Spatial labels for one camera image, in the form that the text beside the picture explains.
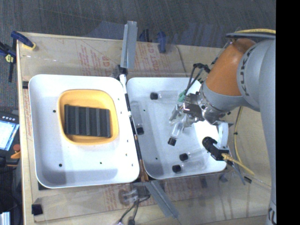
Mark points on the yellow bowl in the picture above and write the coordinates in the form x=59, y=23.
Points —
x=89, y=96

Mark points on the thin black and white rod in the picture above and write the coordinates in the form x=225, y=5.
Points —
x=132, y=121

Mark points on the clear bottle with black cap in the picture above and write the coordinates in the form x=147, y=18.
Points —
x=137, y=118
x=191, y=155
x=187, y=166
x=164, y=94
x=177, y=131

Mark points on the brown cardboard board, red print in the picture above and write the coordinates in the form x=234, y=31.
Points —
x=70, y=55

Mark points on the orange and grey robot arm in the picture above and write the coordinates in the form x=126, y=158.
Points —
x=253, y=78

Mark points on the white plastic tray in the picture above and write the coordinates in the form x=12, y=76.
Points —
x=154, y=116
x=77, y=163

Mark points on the black cylinder on white bracket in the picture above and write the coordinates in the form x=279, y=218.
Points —
x=214, y=147

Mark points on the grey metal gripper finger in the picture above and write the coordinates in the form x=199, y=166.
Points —
x=176, y=112
x=191, y=120

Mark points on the black ribbed rack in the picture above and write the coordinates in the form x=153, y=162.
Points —
x=87, y=121

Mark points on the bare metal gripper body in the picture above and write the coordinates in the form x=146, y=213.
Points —
x=197, y=109

